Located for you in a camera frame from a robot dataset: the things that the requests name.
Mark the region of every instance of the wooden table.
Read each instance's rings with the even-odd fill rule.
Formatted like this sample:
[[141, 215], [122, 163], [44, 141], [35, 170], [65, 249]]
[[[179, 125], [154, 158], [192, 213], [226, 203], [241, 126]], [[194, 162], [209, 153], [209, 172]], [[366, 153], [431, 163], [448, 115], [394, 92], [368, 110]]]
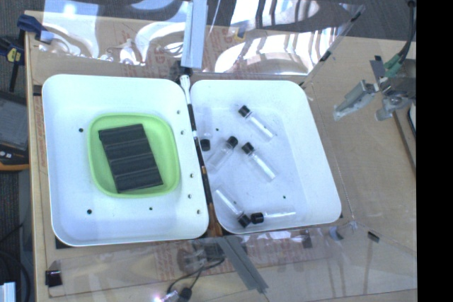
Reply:
[[[28, 13], [38, 19], [42, 15], [38, 12]], [[403, 250], [402, 254], [405, 258], [408, 254], [409, 259], [411, 257], [415, 259], [416, 186], [413, 164], [407, 152], [407, 137], [401, 135], [401, 128], [398, 128], [398, 122], [395, 119], [375, 121], [374, 113], [381, 107], [379, 96], [367, 108], [348, 115], [338, 122], [334, 122], [331, 117], [333, 106], [340, 103], [343, 96], [359, 80], [366, 79], [373, 82], [374, 77], [368, 61], [374, 59], [376, 54], [381, 55], [383, 59], [390, 59], [402, 45], [403, 43], [398, 41], [346, 37], [316, 75], [313, 83], [307, 86], [306, 91], [309, 97], [315, 99], [316, 107], [313, 113], [337, 182], [344, 220], [356, 221], [364, 230], [381, 236], [381, 239], [385, 240], [382, 243], [395, 245]], [[77, 266], [77, 263], [83, 265], [84, 261], [88, 262], [96, 256], [105, 257], [127, 249], [139, 250], [154, 247], [146, 243], [83, 248], [56, 246], [50, 222], [50, 196], [40, 86], [48, 76], [56, 73], [118, 75], [122, 70], [112, 67], [105, 71], [106, 69], [97, 68], [93, 62], [90, 63], [85, 59], [79, 59], [77, 66], [72, 68], [74, 63], [71, 62], [58, 63], [55, 59], [46, 60], [43, 56], [44, 52], [40, 52], [38, 47], [38, 41], [34, 40], [32, 35], [28, 35], [26, 78], [36, 301], [150, 301], [153, 295], [162, 295], [169, 285], [169, 281], [157, 281], [152, 273], [149, 278], [155, 283], [140, 283], [136, 286], [132, 286], [133, 283], [121, 286], [119, 283], [119, 287], [114, 289], [105, 289], [101, 285], [96, 285], [98, 282], [88, 277], [78, 280], [77, 283], [88, 285], [84, 287], [85, 289], [98, 289], [94, 292], [76, 293], [77, 287], [69, 288], [68, 285], [72, 282], [65, 280], [64, 275], [62, 275], [64, 280], [62, 286], [49, 288], [45, 284], [45, 272], [53, 268], [59, 269], [62, 261], [66, 261], [65, 265], [72, 263]], [[415, 44], [409, 52], [409, 57], [415, 58]], [[415, 140], [410, 139], [409, 142], [415, 143]], [[171, 248], [171, 243], [162, 244], [167, 245], [166, 248]], [[312, 290], [315, 289], [315, 285], [326, 283], [322, 278], [314, 280], [310, 277], [310, 269], [324, 268], [324, 258], [320, 257], [318, 264], [316, 264], [318, 259], [316, 256], [310, 255], [307, 258], [310, 263], [305, 263], [303, 260], [293, 263], [275, 263], [275, 265], [271, 263], [260, 269], [270, 287], [266, 294], [269, 301], [281, 301], [283, 296], [289, 298], [288, 300], [296, 301], [298, 300], [296, 296], [304, 289], [305, 283], [308, 283]], [[150, 269], [157, 268], [155, 257], [150, 257], [148, 262], [147, 266]], [[109, 268], [107, 262], [93, 265], [92, 268], [100, 266]], [[302, 270], [304, 275], [308, 276], [306, 281], [301, 280]], [[80, 273], [89, 276], [90, 272]], [[385, 298], [389, 296], [392, 296], [393, 301], [415, 300], [416, 284], [413, 288], [408, 288], [405, 282], [401, 282], [400, 286], [386, 286], [386, 283], [386, 281], [382, 282], [381, 290], [393, 291], [393, 293], [383, 294], [379, 301], [387, 301]], [[348, 290], [348, 288], [343, 291], [343, 294], [333, 291], [333, 296], [365, 295], [345, 298], [344, 301], [371, 301], [366, 295], [376, 293], [372, 290]], [[325, 298], [324, 295], [316, 293], [312, 291], [306, 298], [310, 298], [308, 300]], [[266, 298], [257, 291], [248, 291], [238, 274], [228, 268], [222, 273], [202, 277], [197, 283], [194, 301], [208, 301], [214, 298], [218, 298], [215, 299], [216, 301], [266, 301]]]

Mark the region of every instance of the yellow clamp part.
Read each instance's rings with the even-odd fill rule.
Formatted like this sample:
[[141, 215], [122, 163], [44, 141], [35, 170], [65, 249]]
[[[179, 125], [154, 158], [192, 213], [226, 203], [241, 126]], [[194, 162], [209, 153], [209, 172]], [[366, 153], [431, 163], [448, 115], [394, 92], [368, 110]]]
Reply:
[[14, 63], [21, 60], [21, 53], [17, 51], [16, 48], [11, 48], [11, 50], [6, 55], [8, 62]]

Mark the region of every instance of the white tray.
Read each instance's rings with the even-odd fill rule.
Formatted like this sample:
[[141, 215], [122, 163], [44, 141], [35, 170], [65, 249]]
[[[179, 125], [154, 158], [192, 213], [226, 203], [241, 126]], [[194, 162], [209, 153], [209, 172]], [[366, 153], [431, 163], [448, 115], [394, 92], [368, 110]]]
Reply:
[[[163, 79], [56, 75], [42, 87], [52, 227], [73, 246], [191, 239], [209, 217], [183, 90]], [[86, 132], [110, 112], [157, 115], [173, 130], [181, 177], [157, 197], [110, 197], [93, 183]]]
[[[214, 208], [220, 224], [242, 234], [330, 223], [338, 219], [341, 204], [335, 182], [305, 92], [289, 81], [203, 80], [191, 90], [200, 138], [211, 137], [207, 160], [230, 136], [239, 143], [220, 171], [210, 173]], [[277, 136], [262, 141], [238, 113], [242, 105], [260, 115]], [[273, 181], [260, 178], [241, 147], [251, 142], [276, 171]], [[294, 207], [292, 218], [249, 224], [243, 228], [217, 198], [222, 188], [234, 196], [246, 214], [282, 211]]]

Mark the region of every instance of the lime green tray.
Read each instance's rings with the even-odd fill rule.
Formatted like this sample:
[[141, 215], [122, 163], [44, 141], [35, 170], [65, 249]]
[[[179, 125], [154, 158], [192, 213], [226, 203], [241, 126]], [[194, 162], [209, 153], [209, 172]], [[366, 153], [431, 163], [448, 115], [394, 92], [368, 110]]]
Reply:
[[[162, 185], [127, 192], [117, 192], [107, 157], [99, 139], [99, 130], [142, 124], [157, 167]], [[175, 139], [170, 126], [160, 117], [138, 113], [108, 113], [95, 118], [88, 128], [88, 159], [96, 186], [111, 197], [159, 196], [174, 190], [179, 183], [180, 167]]]

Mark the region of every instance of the green plastic bowl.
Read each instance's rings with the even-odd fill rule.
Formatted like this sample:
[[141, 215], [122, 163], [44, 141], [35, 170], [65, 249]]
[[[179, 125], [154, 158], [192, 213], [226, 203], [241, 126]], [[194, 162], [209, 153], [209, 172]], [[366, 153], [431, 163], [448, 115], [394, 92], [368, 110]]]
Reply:
[[[164, 182], [162, 185], [119, 193], [116, 190], [107, 156], [99, 139], [99, 130], [142, 124], [157, 167]], [[100, 191], [111, 197], [159, 196], [174, 190], [179, 183], [178, 151], [171, 127], [155, 115], [137, 113], [108, 113], [95, 118], [88, 127], [88, 159], [91, 176]]]

